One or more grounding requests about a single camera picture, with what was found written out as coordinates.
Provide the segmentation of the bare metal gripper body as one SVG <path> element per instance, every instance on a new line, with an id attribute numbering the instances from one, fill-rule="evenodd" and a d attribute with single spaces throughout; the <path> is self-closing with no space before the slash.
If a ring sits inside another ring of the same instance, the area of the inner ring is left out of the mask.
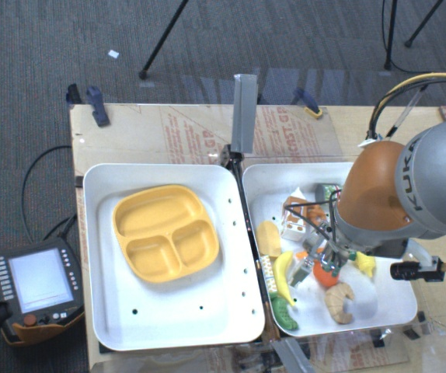
<path id="1" fill-rule="evenodd" d="M 325 272 L 338 277 L 348 261 L 356 260 L 357 254 L 339 244 L 336 231 L 330 224 L 323 222 L 316 233 L 319 235 L 320 247 L 316 251 L 315 260 Z"/>

